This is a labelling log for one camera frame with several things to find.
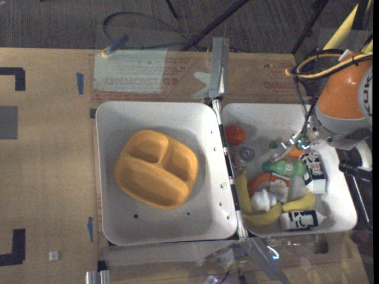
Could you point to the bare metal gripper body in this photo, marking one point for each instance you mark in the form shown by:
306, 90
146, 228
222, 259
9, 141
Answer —
311, 138

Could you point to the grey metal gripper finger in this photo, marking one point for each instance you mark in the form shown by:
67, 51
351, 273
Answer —
276, 156
286, 145

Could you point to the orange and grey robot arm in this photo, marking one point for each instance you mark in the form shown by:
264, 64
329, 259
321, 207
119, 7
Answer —
340, 96

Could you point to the orange round toy food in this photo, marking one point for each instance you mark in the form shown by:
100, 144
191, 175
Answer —
296, 153

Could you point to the green plastic bottle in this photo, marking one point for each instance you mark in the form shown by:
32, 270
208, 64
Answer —
284, 168

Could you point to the black and white milk carton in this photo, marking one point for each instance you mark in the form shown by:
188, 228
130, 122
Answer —
315, 167
299, 220

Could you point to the small grey can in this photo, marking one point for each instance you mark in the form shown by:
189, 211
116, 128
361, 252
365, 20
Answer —
246, 153

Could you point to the white and orange juice carton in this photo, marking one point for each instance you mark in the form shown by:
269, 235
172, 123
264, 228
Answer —
279, 188

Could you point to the small white bottle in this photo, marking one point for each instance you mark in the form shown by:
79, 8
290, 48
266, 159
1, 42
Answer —
262, 200

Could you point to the red tomato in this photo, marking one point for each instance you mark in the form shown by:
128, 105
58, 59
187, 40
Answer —
235, 134

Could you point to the yellow banana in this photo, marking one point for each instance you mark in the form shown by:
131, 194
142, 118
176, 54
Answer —
244, 192

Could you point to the brown cardboard board red print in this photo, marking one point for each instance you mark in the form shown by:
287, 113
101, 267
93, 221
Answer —
254, 78

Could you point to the white plastic tray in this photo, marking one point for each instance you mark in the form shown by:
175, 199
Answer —
118, 188
337, 211

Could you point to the orange divided plate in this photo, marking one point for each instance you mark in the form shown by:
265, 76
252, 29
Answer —
154, 173

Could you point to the small white square block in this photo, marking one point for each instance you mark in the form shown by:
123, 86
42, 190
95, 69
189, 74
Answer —
54, 255

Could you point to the black cylinder on white bracket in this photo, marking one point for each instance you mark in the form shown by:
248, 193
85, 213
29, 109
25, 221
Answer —
359, 166

